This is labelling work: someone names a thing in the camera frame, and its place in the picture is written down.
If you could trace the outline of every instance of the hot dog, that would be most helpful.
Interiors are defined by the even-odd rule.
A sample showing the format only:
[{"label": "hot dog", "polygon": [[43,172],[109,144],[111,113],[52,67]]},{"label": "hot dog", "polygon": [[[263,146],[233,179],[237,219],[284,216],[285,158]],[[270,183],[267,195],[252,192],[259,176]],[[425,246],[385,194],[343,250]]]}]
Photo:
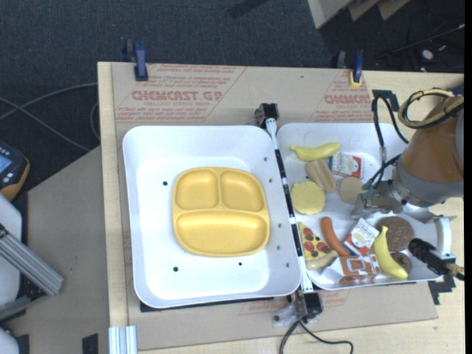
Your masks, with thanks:
[{"label": "hot dog", "polygon": [[349,249],[347,249],[342,242],[336,237],[333,229],[333,222],[331,218],[325,216],[322,218],[322,233],[324,239],[326,240],[327,244],[330,246],[331,249],[334,249],[339,256],[350,256],[351,253]]}]

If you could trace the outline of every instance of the chocolate cookie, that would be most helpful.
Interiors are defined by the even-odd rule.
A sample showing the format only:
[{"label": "chocolate cookie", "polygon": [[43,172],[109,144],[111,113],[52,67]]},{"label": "chocolate cookie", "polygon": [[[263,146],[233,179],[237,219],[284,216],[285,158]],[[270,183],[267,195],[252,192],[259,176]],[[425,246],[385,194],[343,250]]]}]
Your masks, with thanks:
[{"label": "chocolate cookie", "polygon": [[406,254],[401,251],[396,251],[395,253],[392,253],[392,258],[398,265],[404,268],[408,274],[410,274],[410,271],[412,270],[412,261]]},{"label": "chocolate cookie", "polygon": [[380,230],[382,226],[389,229],[386,232],[386,242],[390,251],[403,251],[414,238],[412,225],[398,216],[380,219],[376,227]]}]

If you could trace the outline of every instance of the yellow banana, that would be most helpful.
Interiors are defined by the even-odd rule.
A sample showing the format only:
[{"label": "yellow banana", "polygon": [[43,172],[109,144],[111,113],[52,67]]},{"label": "yellow banana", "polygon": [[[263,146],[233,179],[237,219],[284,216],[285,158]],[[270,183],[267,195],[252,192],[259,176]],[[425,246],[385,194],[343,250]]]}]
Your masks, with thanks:
[{"label": "yellow banana", "polygon": [[315,160],[327,159],[328,157],[334,155],[339,147],[341,147],[341,143],[331,142],[315,148],[291,145],[290,149],[295,151],[300,160],[304,162],[314,162]]},{"label": "yellow banana", "polygon": [[405,280],[408,278],[408,273],[404,268],[397,263],[392,255],[390,254],[389,247],[386,243],[386,232],[389,229],[385,226],[382,226],[381,233],[377,236],[374,241],[374,252],[378,259],[378,264],[381,266],[382,270],[385,271],[388,275],[398,278],[399,280]]}]

